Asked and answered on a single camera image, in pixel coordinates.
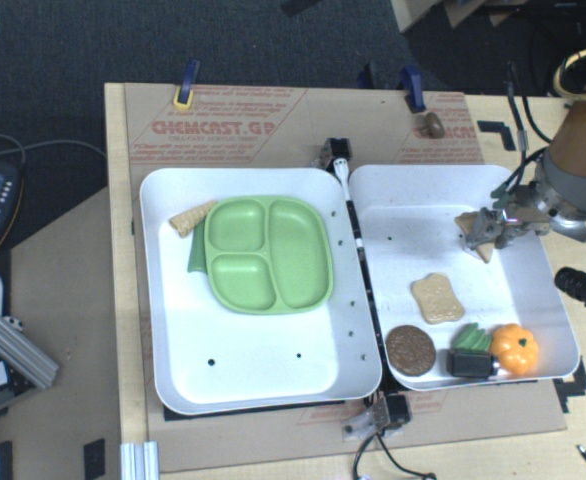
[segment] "white tray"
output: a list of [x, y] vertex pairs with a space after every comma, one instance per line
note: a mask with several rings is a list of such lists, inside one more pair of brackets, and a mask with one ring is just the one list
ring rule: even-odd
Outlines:
[[[328, 301], [308, 313], [247, 315], [224, 308], [208, 279], [187, 273], [191, 236], [168, 223], [211, 199], [299, 198], [321, 215], [334, 270]], [[160, 169], [140, 189], [155, 384], [175, 412], [200, 415], [359, 399], [381, 364], [357, 250], [337, 180], [318, 169]]]
[[[490, 192], [509, 174], [486, 165], [367, 165], [351, 176], [382, 334], [398, 325], [415, 325], [431, 336], [437, 350], [435, 366], [420, 377], [391, 368], [407, 388], [559, 378], [578, 366], [575, 336], [539, 237], [529, 233], [515, 239], [495, 251], [489, 264], [463, 251], [454, 218], [490, 207]], [[466, 310], [461, 320], [432, 325], [422, 318], [410, 286], [433, 272], [449, 277]], [[529, 328], [540, 344], [539, 364], [525, 378], [502, 370], [488, 382], [451, 377], [447, 349], [471, 322], [488, 331], [510, 322]]]

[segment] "dark gray carpet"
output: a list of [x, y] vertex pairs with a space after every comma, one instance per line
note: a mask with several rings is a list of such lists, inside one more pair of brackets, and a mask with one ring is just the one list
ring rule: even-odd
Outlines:
[[[356, 87], [367, 63], [394, 89], [406, 64], [426, 90], [503, 94], [514, 61], [522, 89], [545, 94], [560, 59], [586, 47], [586, 8], [535, 9], [499, 27], [476, 14], [456, 29], [436, 6], [400, 34], [390, 0], [0, 0], [0, 133], [23, 144], [104, 147], [105, 82]], [[106, 184], [104, 160], [73, 146], [29, 153], [11, 247]]]

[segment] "bread slice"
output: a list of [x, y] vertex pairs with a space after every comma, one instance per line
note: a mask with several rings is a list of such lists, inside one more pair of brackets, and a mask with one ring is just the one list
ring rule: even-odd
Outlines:
[[[465, 235], [468, 235], [473, 230], [473, 223], [477, 218], [479, 212], [465, 212], [455, 217], [455, 223], [460, 227]], [[478, 245], [475, 248], [477, 255], [482, 258], [484, 263], [491, 261], [493, 255], [493, 249], [495, 249], [494, 242], [488, 242], [486, 244]]]
[[429, 274], [411, 285], [411, 293], [429, 324], [455, 322], [464, 316], [464, 307], [457, 300], [449, 278], [442, 273]]

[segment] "green divided plate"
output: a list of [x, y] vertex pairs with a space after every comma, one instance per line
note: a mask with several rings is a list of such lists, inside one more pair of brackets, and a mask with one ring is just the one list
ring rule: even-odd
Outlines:
[[204, 244], [211, 288], [229, 309], [260, 315], [309, 311], [333, 289], [324, 222], [299, 199], [224, 199], [206, 217]]

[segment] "toy food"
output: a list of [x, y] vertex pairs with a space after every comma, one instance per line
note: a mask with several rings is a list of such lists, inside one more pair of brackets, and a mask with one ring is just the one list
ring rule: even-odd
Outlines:
[[193, 231], [195, 226], [204, 220], [204, 217], [206, 217], [216, 203], [217, 201], [211, 200], [195, 208], [178, 213], [169, 219], [169, 224], [180, 234], [181, 238], [184, 238]]
[[[475, 222], [475, 218], [477, 216], [478, 212], [465, 212], [455, 217], [455, 223], [460, 227], [465, 235], [468, 235], [473, 230], [473, 223]], [[484, 263], [488, 263], [491, 261], [493, 249], [495, 249], [495, 244], [493, 242], [489, 242], [478, 245], [475, 248], [475, 252], [477, 252], [477, 255], [482, 258]]]
[[411, 293], [429, 324], [455, 322], [464, 316], [464, 308], [453, 293], [449, 278], [441, 273], [429, 274], [411, 286]]
[[391, 365], [405, 375], [424, 375], [435, 364], [435, 345], [431, 337], [413, 325], [391, 329], [386, 337]]
[[455, 337], [451, 348], [468, 352], [487, 352], [492, 339], [491, 335], [480, 329], [477, 323], [467, 324]]
[[490, 352], [500, 366], [516, 375], [524, 375], [538, 361], [539, 345], [533, 333], [518, 324], [507, 324], [493, 333]]

